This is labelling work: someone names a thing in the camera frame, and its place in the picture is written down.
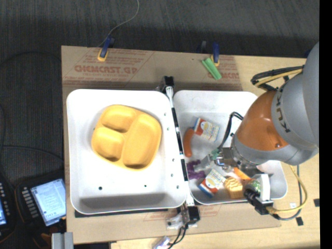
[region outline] brown sausage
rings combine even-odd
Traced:
[[[183,151],[185,153],[185,156],[190,158],[192,156],[192,152],[191,152],[191,139],[193,137],[193,135],[195,134],[195,131],[193,130],[193,128],[189,128],[184,136],[183,139]]]

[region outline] wooden table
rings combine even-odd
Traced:
[[[152,248],[162,236],[168,235],[174,238],[177,231],[166,231],[163,217],[169,214],[137,213],[131,215],[99,216],[77,218],[74,216],[74,208],[70,202],[70,175],[69,155],[67,139],[67,122],[65,99],[67,95],[77,88],[97,88],[98,82],[89,82],[88,78],[75,78],[73,68],[83,62],[84,56],[95,53],[95,50],[84,47],[63,47],[63,100],[64,100],[64,136],[65,136],[65,167],[67,188],[67,231],[73,233],[74,243],[95,243],[116,241],[112,248]],[[213,79],[206,77],[206,71],[201,65],[201,60],[206,58],[203,54],[192,53],[169,53],[169,52],[147,52],[145,59],[141,60],[136,68],[136,73],[130,77],[125,84],[117,84],[110,88],[115,89],[142,89],[155,86],[161,76],[174,75],[175,83],[181,89],[213,90],[237,90],[239,84],[244,91],[261,95],[264,91],[257,89],[250,83],[253,75],[271,69],[289,66],[298,66],[305,63],[305,59],[273,58],[273,57],[248,57],[233,56],[225,57],[221,66],[229,66],[225,77],[239,77],[229,79],[228,85],[213,85]],[[287,209],[291,203],[299,203],[299,191],[295,177],[287,165],[283,164],[285,177],[288,184],[288,193],[285,198],[276,200],[274,206],[278,209]],[[315,206],[314,199],[320,198],[319,187],[319,155],[301,164],[300,176],[308,191],[308,203],[299,215],[303,225],[298,226],[296,220],[278,221],[271,216],[260,216],[254,208],[247,204],[221,205],[211,208],[213,217],[202,218],[198,222],[197,229],[189,229],[183,241],[174,248],[319,248],[320,247],[320,208]]]

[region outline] white wire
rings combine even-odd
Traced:
[[[133,20],[133,19],[136,17],[136,15],[137,15],[137,13],[139,12],[139,9],[140,9],[140,1],[139,1],[139,0],[136,0],[136,1],[137,1],[137,10],[136,10],[136,13],[135,13],[130,19],[124,21],[123,23],[120,23],[119,25],[117,25],[117,26],[115,26],[113,29],[111,29],[111,31],[108,33],[107,37],[109,37],[110,34],[111,34],[115,29],[117,29],[118,27],[120,27],[120,26],[122,26],[122,25],[128,23],[129,21]],[[100,47],[101,45],[104,44],[104,42],[107,40],[107,37],[103,40],[103,42],[102,42],[101,44],[98,45],[98,47]]]

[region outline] black phone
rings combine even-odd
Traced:
[[[15,189],[15,199],[21,219],[39,247],[50,246],[52,233],[66,231],[62,170],[20,183]]]
[[[0,173],[0,243],[14,232],[15,226],[16,207],[13,193]]]

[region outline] yellow cable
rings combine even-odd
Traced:
[[[302,69],[297,69],[297,70],[293,70],[293,71],[290,71],[290,72],[285,72],[283,74],[271,76],[271,77],[268,77],[266,79],[263,79],[263,80],[257,82],[256,84],[254,84],[254,86],[259,87],[260,85],[262,85],[264,83],[270,82],[270,81],[278,79],[280,77],[285,77],[285,76],[289,76],[289,75],[292,75],[292,74],[298,74],[298,73],[301,73],[301,72],[302,72]]]
[[[288,209],[288,210],[277,210],[271,206],[268,206],[266,207],[266,210],[270,213],[270,214],[279,214],[279,213],[288,213],[288,212],[294,212],[294,211],[298,211],[300,210],[301,208],[303,208],[307,202],[307,199],[308,199],[308,193],[307,193],[307,190],[305,188],[305,185],[303,184],[302,180],[300,179],[300,177],[296,174],[294,168],[289,165],[290,169],[292,170],[292,172],[294,173],[295,177],[297,178],[297,181],[300,183],[303,191],[305,192],[305,200],[304,202],[300,205],[300,206],[297,206],[293,209]]]

